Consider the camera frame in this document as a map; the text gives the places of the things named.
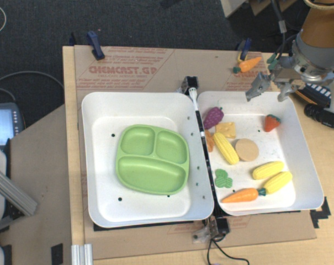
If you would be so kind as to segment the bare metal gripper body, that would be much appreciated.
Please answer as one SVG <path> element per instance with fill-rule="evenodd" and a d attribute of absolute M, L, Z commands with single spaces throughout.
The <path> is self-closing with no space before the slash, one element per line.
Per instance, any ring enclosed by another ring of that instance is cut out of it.
<path fill-rule="evenodd" d="M 269 71 L 281 92 L 305 84 L 326 85 L 334 78 L 334 61 L 324 56 L 271 56 Z"/>

